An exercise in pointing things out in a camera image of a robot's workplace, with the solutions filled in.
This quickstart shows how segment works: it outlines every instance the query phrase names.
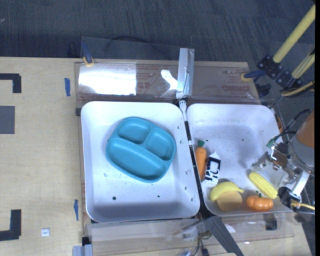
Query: gray carpet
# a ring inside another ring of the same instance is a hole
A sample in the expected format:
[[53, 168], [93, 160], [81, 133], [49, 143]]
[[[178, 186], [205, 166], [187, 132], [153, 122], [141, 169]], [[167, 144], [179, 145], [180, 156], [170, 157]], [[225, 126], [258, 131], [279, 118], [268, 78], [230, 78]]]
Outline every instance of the gray carpet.
[[[67, 58], [81, 37], [134, 36], [152, 44], [195, 48], [196, 61], [248, 62], [273, 55], [313, 5], [311, 0], [0, 0], [0, 56]], [[282, 64], [292, 71], [315, 46], [315, 23]], [[312, 66], [302, 77], [313, 80]], [[281, 89], [274, 82], [271, 100]], [[287, 123], [314, 108], [314, 93], [283, 99]], [[298, 120], [294, 128], [303, 122]], [[315, 253], [314, 242], [311, 244]]]

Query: wire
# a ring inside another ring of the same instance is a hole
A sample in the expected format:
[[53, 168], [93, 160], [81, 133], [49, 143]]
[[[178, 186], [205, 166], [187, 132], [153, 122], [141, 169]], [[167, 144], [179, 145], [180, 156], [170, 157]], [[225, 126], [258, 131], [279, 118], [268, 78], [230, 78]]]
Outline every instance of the wire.
[[107, 49], [107, 46], [108, 46], [110, 43], [112, 43], [113, 41], [121, 40], [121, 39], [132, 39], [132, 40], [134, 40], [134, 41], [139, 41], [139, 42], [141, 42], [141, 43], [145, 43], [145, 44], [147, 44], [148, 46], [154, 48], [158, 53], [160, 53], [161, 55], [163, 55], [166, 60], [171, 60], [171, 59], [172, 59], [172, 58], [169, 58], [164, 52], [162, 52], [161, 50], [159, 50], [154, 44], [149, 43], [147, 40], [145, 40], [145, 39], [143, 39], [143, 38], [141, 38], [141, 37], [132, 36], [132, 35], [118, 35], [118, 36], [110, 39], [110, 41], [107, 42], [107, 43], [105, 44], [105, 46], [104, 46], [104, 52], [105, 52], [105, 53], [107, 52], [107, 50], [108, 50], [108, 49]]
[[204, 243], [202, 242], [202, 239], [200, 238], [200, 242], [201, 242], [201, 249], [204, 249]]
[[283, 97], [292, 97], [292, 96], [296, 96], [298, 94], [301, 94], [303, 92], [306, 91], [311, 91], [311, 92], [315, 92], [315, 80], [307, 83], [304, 86], [301, 86], [300, 88], [288, 88], [283, 90], [280, 94]]
[[311, 110], [309, 108], [306, 108], [302, 111], [300, 111], [294, 118], [292, 118], [288, 124], [286, 125], [285, 129], [280, 132], [277, 136], [273, 137], [272, 139], [270, 139], [267, 143], [267, 147], [271, 149], [271, 147], [276, 143], [276, 140], [279, 139], [281, 136], [286, 135], [286, 134], [293, 134], [295, 133], [294, 131], [288, 131], [297, 121], [297, 119], [304, 113], [311, 113]]
[[298, 202], [296, 200], [291, 200], [291, 206], [292, 207], [296, 207], [296, 208], [300, 208], [300, 207], [306, 207], [306, 208], [309, 208], [313, 211], [316, 211], [316, 207], [315, 206], [312, 206], [312, 205], [309, 205], [309, 204], [306, 204], [306, 203], [301, 203], [301, 202]]
[[211, 238], [212, 237], [212, 234], [210, 234], [209, 236], [203, 236], [202, 237], [202, 240], [208, 240], [209, 238]]
[[286, 134], [296, 134], [296, 131], [293, 130], [287, 130], [286, 132], [282, 132], [279, 135], [275, 136], [273, 139], [276, 141], [277, 139], [279, 139], [281, 136], [286, 135]]
[[197, 252], [199, 251], [199, 248], [200, 248], [200, 240], [201, 238], [199, 237], [198, 238], [198, 243], [196, 245], [196, 249], [195, 249], [195, 252], [193, 254], [191, 254], [190, 256], [195, 256], [197, 254]]

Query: blue tape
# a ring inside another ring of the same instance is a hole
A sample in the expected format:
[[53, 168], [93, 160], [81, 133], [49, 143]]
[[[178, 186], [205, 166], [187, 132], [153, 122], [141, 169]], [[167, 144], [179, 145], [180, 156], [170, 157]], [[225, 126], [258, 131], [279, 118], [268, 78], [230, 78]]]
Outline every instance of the blue tape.
[[64, 79], [64, 88], [65, 88], [65, 93], [66, 93], [66, 96], [69, 97], [71, 96], [70, 94], [70, 79], [69, 78], [65, 78]]
[[78, 207], [78, 200], [77, 199], [74, 199], [73, 209], [74, 209], [74, 212], [75, 212], [75, 218], [78, 221], [79, 220], [79, 212], [78, 212], [79, 211], [79, 207]]
[[259, 78], [263, 77], [266, 74], [264, 70], [256, 70], [249, 73], [246, 73], [243, 77], [244, 78]]
[[89, 46], [83, 41], [81, 41], [81, 46], [82, 46], [83, 55], [84, 55], [86, 61], [89, 64], [92, 63], [91, 54], [90, 54], [90, 51], [89, 51]]

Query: wooden board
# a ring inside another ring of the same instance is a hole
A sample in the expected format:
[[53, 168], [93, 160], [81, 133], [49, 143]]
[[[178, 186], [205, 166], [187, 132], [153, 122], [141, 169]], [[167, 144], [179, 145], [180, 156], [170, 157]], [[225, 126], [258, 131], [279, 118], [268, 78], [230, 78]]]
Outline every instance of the wooden board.
[[21, 236], [0, 241], [0, 255], [69, 256], [83, 234], [74, 60], [3, 57], [0, 71], [22, 78], [22, 93], [0, 80], [0, 105], [15, 106], [14, 134], [0, 134], [1, 230], [21, 209]]

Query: wooden table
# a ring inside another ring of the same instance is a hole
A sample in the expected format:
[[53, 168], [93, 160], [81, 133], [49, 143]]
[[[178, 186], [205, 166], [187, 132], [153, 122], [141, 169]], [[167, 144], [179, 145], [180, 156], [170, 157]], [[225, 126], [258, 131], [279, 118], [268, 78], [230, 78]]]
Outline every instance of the wooden table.
[[[0, 255], [72, 255], [83, 229], [75, 62], [79, 59], [1, 57], [0, 73], [18, 73], [22, 92], [0, 80], [0, 106], [15, 106], [14, 134], [0, 134], [0, 231], [21, 209], [21, 236], [0, 241]], [[65, 78], [70, 79], [70, 96]], [[74, 210], [78, 201], [78, 220]], [[49, 228], [49, 236], [42, 229]], [[302, 226], [294, 237], [239, 243], [246, 255], [310, 255]], [[213, 245], [213, 254], [224, 254]], [[175, 255], [173, 251], [135, 255]]]

